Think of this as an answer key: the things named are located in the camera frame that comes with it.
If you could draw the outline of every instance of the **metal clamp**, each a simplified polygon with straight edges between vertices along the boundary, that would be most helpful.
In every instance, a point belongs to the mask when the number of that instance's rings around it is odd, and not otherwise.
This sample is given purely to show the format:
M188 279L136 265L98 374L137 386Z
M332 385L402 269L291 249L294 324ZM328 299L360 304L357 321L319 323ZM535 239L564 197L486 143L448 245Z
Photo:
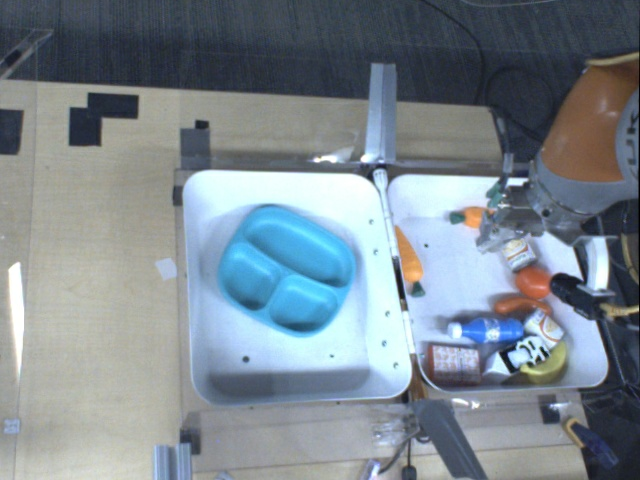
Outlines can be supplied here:
M157 445L153 449L154 480L191 480L191 444Z
M388 164L396 160L397 85L395 64L371 64L367 135L361 158L365 164Z

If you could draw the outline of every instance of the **orange toy food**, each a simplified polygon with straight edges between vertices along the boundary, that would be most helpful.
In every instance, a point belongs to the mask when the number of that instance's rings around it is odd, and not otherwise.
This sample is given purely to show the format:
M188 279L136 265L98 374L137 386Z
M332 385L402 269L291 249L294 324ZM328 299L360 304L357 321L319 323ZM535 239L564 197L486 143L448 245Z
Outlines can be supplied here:
M398 226L395 226L395 229L398 240L398 251L400 252L400 262L402 263L402 275L407 283L413 284L411 295L420 297L424 295L424 290L419 283L424 275L422 264L416 251L413 250L411 243L402 230Z
M516 274L516 286L527 297L542 299L551 293L549 284L551 274L546 270L530 265Z
M486 208L469 206L460 212L451 212L449 214L449 222L451 222L451 224L464 222L464 224L470 228L479 228L482 222L482 215L486 211L488 211Z
M493 310L501 315L506 315L513 311L534 311L535 309L541 309L547 315L552 313L551 306L549 306L549 304L542 302L541 300L521 297L520 295L501 299L493 306Z

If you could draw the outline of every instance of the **water bottle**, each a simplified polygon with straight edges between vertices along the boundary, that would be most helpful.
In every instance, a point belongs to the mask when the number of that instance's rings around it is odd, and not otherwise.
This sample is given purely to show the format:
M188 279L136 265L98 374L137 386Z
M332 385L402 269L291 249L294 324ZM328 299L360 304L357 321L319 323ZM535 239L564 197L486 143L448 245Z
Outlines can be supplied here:
M524 329L522 323L515 318L476 318L467 324L451 322L447 327L447 334L454 339L464 336L476 343L501 343L522 338Z

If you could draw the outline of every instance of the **blue bottle label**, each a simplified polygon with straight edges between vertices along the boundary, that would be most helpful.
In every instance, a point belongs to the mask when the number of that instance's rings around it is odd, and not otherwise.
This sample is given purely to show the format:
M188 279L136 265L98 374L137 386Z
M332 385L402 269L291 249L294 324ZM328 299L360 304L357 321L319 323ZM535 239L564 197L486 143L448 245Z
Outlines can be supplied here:
M484 323L487 329L485 333L486 343L498 343L500 341L500 322L492 318L485 318Z

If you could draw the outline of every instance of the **white paper scrap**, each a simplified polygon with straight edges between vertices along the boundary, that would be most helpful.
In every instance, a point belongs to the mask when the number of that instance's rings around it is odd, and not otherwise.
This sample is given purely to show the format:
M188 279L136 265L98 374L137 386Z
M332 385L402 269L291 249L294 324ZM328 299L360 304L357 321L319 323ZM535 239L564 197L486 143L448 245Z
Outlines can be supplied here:
M171 258L156 261L156 268L158 272L160 272L163 281L178 277L178 267L176 267L175 262Z
M20 433L20 420L9 419L4 420L4 433L7 435L15 435Z

